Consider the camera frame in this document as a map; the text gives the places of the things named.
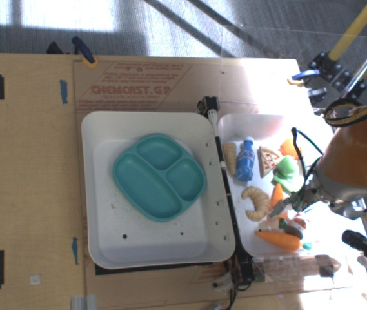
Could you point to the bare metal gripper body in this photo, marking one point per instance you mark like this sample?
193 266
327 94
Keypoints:
306 197

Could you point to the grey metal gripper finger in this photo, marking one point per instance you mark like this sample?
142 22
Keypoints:
278 208

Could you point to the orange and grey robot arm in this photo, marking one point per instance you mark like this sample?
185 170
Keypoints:
351 153

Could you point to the orange cone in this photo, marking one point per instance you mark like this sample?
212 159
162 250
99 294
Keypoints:
277 194

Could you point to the beige croissant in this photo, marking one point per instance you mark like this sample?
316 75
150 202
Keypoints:
259 200

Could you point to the brown white red toy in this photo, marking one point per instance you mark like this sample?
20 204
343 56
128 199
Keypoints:
296 226

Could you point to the orange carrot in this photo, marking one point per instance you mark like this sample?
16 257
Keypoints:
280 239

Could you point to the green toy vegetable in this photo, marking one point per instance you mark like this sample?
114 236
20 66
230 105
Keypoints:
285 173

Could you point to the pizza slice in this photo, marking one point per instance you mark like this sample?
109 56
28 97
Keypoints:
267 161

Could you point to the orange toy food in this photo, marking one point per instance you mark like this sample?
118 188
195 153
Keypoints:
288 147

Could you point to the blue bottle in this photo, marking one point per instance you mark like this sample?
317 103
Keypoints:
245 163

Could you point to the thin black and white rod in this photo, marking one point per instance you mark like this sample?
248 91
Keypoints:
225 179

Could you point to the beige ice cream cone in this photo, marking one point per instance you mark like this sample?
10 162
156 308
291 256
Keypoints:
230 157

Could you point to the white plastic tray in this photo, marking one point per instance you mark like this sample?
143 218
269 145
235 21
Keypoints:
157 237
251 128

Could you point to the teal divided plate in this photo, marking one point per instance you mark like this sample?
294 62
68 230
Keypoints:
157 176

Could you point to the brown cardboard board red print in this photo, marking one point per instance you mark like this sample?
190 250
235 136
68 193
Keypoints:
131 86

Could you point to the black cylinder on white bracket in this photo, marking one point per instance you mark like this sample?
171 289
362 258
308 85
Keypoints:
363 237

